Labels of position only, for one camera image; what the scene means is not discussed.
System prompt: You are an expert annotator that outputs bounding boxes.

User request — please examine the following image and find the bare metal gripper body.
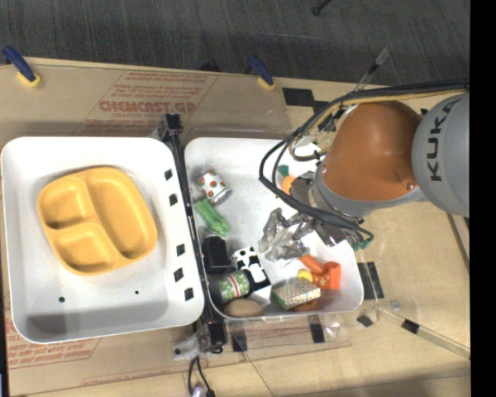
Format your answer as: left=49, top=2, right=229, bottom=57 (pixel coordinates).
left=281, top=170, right=359, bottom=247

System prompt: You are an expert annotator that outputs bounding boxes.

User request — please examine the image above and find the orange carrot with green top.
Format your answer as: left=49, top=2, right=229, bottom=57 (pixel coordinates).
left=277, top=164, right=298, bottom=196

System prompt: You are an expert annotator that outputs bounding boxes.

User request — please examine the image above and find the orange sausage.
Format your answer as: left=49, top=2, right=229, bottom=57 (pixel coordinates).
left=298, top=254, right=327, bottom=275

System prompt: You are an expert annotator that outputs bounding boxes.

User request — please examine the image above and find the black and white cow carton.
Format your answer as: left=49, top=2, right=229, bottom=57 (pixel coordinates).
left=230, top=246, right=273, bottom=302

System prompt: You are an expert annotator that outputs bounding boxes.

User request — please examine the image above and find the patterned box with green sides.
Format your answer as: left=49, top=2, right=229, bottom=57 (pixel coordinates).
left=270, top=278, right=322, bottom=311

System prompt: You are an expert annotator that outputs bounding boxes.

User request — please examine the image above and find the orange cup with star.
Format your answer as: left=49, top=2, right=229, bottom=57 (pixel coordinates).
left=312, top=261, right=342, bottom=291

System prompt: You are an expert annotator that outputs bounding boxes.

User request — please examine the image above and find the black rounded block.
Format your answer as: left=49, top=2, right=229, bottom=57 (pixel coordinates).
left=201, top=235, right=233, bottom=275

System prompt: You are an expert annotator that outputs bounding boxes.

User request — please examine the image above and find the green asparagus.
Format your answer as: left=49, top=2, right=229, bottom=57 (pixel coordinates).
left=193, top=198, right=231, bottom=237

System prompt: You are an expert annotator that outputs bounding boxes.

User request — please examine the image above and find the green and white can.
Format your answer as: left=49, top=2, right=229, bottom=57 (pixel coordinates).
left=212, top=269, right=252, bottom=304

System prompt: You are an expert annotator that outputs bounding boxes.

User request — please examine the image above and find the white plastic tray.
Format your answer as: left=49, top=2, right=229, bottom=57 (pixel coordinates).
left=184, top=136, right=365, bottom=320
left=0, top=136, right=206, bottom=345

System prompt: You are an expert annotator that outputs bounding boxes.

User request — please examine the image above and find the brown potato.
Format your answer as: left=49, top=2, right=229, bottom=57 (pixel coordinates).
left=222, top=298, right=266, bottom=318

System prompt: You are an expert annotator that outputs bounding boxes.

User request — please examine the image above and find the white can with red tomatoes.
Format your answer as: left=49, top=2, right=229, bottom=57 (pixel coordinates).
left=195, top=169, right=233, bottom=204

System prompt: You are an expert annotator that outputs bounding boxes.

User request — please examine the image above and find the yellow divided plate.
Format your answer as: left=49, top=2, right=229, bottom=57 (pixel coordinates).
left=36, top=165, right=159, bottom=277

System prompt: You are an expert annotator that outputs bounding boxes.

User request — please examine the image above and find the brown cardboard board red print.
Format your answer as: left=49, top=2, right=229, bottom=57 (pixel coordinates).
left=0, top=55, right=352, bottom=396

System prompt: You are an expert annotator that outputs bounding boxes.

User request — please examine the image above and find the black block with thin wires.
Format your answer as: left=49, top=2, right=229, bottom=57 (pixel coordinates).
left=163, top=112, right=184, bottom=139
left=206, top=319, right=229, bottom=353

